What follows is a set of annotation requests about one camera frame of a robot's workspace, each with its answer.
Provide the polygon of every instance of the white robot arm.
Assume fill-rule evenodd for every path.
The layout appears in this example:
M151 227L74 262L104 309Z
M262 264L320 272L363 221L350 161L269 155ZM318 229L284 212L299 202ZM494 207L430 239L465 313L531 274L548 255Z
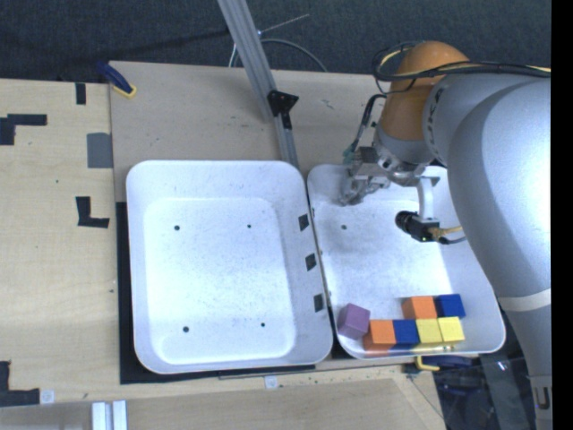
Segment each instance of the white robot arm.
M389 96L372 145L376 164L364 172L361 150L341 201L360 202L388 182L415 185L433 160L448 169L465 237L526 357L537 427L552 428L551 77L482 68L437 42L413 47L400 69L420 62L426 70L447 64L447 74L418 88L402 82L403 92Z

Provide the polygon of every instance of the block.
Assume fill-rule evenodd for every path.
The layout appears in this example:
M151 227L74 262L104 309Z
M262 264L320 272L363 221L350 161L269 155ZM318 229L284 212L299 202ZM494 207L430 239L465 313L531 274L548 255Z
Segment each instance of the block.
M364 350L387 351L395 345L394 323L391 320L370 320L368 332L363 337Z
M394 320L396 345L392 349L410 349L420 343L415 320Z
M466 316L462 297L458 293L439 295L433 299L433 302L436 305L438 317L459 317L463 319Z
M370 311L359 305L347 304L338 314L338 334L359 340L368 332Z
M415 326L420 337L419 347L437 347L443 346L444 341L441 337L440 325L438 319L416 319Z
M459 317L439 317L438 325L444 343L449 346L466 338Z
M409 297L402 303L405 319L436 319L438 313L433 297Z

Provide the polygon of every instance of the yellow cube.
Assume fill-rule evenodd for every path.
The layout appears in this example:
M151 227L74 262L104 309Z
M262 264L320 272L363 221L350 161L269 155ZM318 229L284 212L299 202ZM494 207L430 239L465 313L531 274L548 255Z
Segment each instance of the yellow cube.
M417 319L415 325L420 337L420 347L429 348L443 345L444 340L441 337L438 319Z
M441 337L447 345L456 344L466 338L459 317L440 317L438 318L438 325L440 326Z

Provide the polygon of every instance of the table surface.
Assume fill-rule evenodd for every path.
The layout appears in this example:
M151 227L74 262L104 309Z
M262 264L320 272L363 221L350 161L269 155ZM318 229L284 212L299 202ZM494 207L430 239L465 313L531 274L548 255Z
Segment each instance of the table surface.
M261 120L242 69L131 67L145 74L154 74L155 68L177 70L193 78L186 94L196 99L187 106L193 109L191 121L200 127L194 130L199 137L193 140L196 152L186 158L240 159L241 151L229 155L224 150L225 142L240 142L247 145L248 159L278 159L274 129ZM367 99L377 92L373 79L336 73L274 75L279 88L301 97L291 113L301 172L306 175L322 162L339 162L341 151L354 139ZM140 406L137 403L147 409L133 414L142 422L149 422L153 414L149 403L168 412L189 397L202 396L203 401L195 402L208 406L211 393L217 393L220 403L229 403L229 408L237 400L247 400L253 412L258 412L255 403L264 397L270 409L285 415L291 415L293 407L304 407L310 397L317 397L319 407L346 397L346 410L370 409L370 415L363 417L371 422L387 418L389 423L404 424L410 419L410 428L444 428L432 375L421 372L413 381L401 372L400 365L384 365L388 363L384 361L358 364L327 359L310 373L279 375L279 388L273 392L276 397L284 394L286 402L265 395L270 391L265 391L263 378L256 375L120 385L115 202L122 200L123 186L117 185L114 170L130 167L134 153L127 150L126 158L119 159L114 148L115 169L89 168L86 136L111 133L112 109L119 109L114 105L118 100L125 100L128 107L138 102L136 96L127 103L105 84L87 84L86 88L87 103L77 105L73 83L0 80L0 117L46 114L48 119L47 126L17 126L14 146L0 147L0 360L12 362L11 390L53 391L56 403L133 400L134 409ZM213 88L219 91L215 98L209 95ZM138 94L149 99L145 92ZM163 103L161 107L174 106ZM214 113L218 124L207 119ZM227 129L225 138L214 140L223 129ZM119 137L114 135L114 145L121 143ZM147 137L157 144L162 138ZM141 145L143 138L135 144ZM79 227L76 196L89 196L91 215L110 218L108 228ZM385 411L381 400L392 403L392 410ZM182 413L173 422L183 422L187 414ZM325 417L324 422L337 415ZM242 416L247 419L248 413Z

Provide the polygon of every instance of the empty white tray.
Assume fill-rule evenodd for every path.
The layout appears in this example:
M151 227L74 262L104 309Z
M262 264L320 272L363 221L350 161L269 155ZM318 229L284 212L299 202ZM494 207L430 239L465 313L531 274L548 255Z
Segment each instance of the empty white tray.
M315 364L332 346L305 185L280 161L127 177L135 350L149 370Z
M433 195L434 215L441 226L459 225L446 169L429 167L424 175L440 177ZM348 303L369 309L371 319L401 319L401 302L407 297L459 293L466 309L462 320L466 340L451 353L499 349L505 340L505 326L492 286L468 242L420 243L398 229L395 218L399 211L419 211L415 188L390 185L366 196L360 204L341 206L338 197L345 176L343 166L323 165L311 171L307 182L335 321ZM346 352L361 359L420 355L391 350L372 356L364 351L362 340L345 336L338 340Z

